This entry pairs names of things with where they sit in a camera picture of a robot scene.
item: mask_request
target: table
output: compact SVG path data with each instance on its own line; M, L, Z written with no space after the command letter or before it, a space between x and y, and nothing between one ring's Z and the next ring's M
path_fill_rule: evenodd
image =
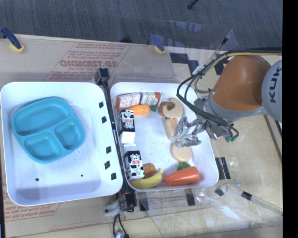
M97 67L107 67L109 85L119 81L180 83L190 76L188 64L203 65L212 50L109 43L30 35L16 35L24 51L16 52L0 39L0 90L14 81L92 82ZM177 63L174 57L188 63ZM271 65L280 56L264 57ZM90 70L75 71L73 64L97 61ZM218 75L211 70L201 88L212 88ZM207 188L137 194L134 212L121 212L130 237L282 237L282 140L273 119L259 115L235 123L240 137L231 143L211 141L220 165L220 178ZM2 140L2 180L5 162ZM3 186L6 237L113 237L114 216L104 209L115 196L33 207L13 203Z

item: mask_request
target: banana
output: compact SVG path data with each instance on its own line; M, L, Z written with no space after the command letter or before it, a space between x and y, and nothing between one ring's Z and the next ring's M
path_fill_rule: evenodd
M131 185L139 189L155 187L162 182L162 173L163 173L163 170L160 169L152 177L133 180L131 182Z
M170 102L174 105L174 108L169 110L167 106L162 108L162 112L167 118L178 118L183 114L183 106L181 102L176 98L171 98Z

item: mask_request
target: blue strap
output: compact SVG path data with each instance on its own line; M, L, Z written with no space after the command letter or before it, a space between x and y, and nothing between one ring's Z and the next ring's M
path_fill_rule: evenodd
M7 29L6 27L3 27L1 31L3 35L6 36L17 49L22 48L21 43L18 41L16 36L9 29Z

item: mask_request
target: hole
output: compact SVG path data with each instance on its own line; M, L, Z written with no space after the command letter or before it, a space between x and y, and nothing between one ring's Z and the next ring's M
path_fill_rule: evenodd
M108 169L109 167L110 167L110 162L109 161L105 162L105 169Z
M111 180L114 180L114 179L116 179L117 177L116 177L116 173L112 173L111 174Z

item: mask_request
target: yellow banana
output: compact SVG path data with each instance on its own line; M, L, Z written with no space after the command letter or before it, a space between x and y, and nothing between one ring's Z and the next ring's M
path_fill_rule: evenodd
M152 177L141 178L137 180L133 180L131 185L135 188L144 189L144 188L152 188L157 186L162 182L162 173L163 170L160 169L157 173L155 173Z

